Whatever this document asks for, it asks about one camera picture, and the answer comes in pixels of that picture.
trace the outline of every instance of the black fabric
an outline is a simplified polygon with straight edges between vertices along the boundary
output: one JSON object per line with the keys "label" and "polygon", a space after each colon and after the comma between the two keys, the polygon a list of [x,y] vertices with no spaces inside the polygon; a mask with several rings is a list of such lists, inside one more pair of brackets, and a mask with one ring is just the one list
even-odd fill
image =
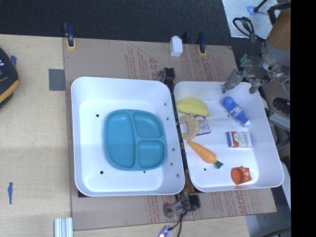
{"label": "black fabric", "polygon": [[232,46],[237,60],[248,48],[231,37],[222,0],[0,0],[0,34],[59,37],[64,22],[75,38],[169,42],[188,30]]}

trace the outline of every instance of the blue mark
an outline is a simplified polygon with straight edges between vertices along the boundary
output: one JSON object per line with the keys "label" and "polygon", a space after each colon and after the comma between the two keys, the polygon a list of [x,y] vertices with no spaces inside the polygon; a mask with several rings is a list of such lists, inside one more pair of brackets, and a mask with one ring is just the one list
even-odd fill
{"label": "blue mark", "polygon": [[249,13],[250,16],[255,16],[255,15],[257,15],[257,12],[253,12],[253,9],[254,9],[254,8],[255,8],[254,6],[247,6],[247,7],[246,7],[246,9],[247,9],[247,11],[248,11],[248,13]]}
{"label": "blue mark", "polygon": [[11,55],[11,60],[12,60],[12,62],[14,63],[14,65],[16,66],[16,57],[13,56],[13,55]]}
{"label": "blue mark", "polygon": [[9,203],[12,204],[12,192],[13,192],[13,183],[9,183],[8,193],[9,193]]}

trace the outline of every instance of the wooden table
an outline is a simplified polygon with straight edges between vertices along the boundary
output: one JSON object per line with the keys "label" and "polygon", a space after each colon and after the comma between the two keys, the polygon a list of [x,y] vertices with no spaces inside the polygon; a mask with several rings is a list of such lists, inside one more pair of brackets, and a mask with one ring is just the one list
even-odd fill
{"label": "wooden table", "polygon": [[[72,216],[64,91],[50,91],[49,69],[63,69],[62,38],[0,35],[21,77],[0,109],[0,236],[51,237],[55,218]],[[8,187],[13,183],[12,204]],[[165,224],[75,231],[75,237],[156,237]],[[178,230],[170,237],[177,236]],[[181,237],[247,237],[245,217],[185,221]]]}

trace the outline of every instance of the toy carrot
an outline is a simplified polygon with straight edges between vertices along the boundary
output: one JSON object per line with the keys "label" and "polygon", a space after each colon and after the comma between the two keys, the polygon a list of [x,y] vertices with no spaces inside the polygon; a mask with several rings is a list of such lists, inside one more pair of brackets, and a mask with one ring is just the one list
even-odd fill
{"label": "toy carrot", "polygon": [[220,161],[217,160],[216,155],[211,150],[196,142],[193,142],[192,140],[188,140],[188,144],[205,162],[215,163],[217,168],[220,168],[223,165]]}

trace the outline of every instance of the blue divided plate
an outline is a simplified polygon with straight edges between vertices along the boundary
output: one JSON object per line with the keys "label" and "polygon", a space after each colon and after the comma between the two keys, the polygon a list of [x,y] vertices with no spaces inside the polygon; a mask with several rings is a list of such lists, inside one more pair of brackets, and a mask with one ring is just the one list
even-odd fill
{"label": "blue divided plate", "polygon": [[105,120],[105,152],[110,163],[123,170],[149,170],[161,166],[167,154],[160,119],[139,110],[116,110]]}

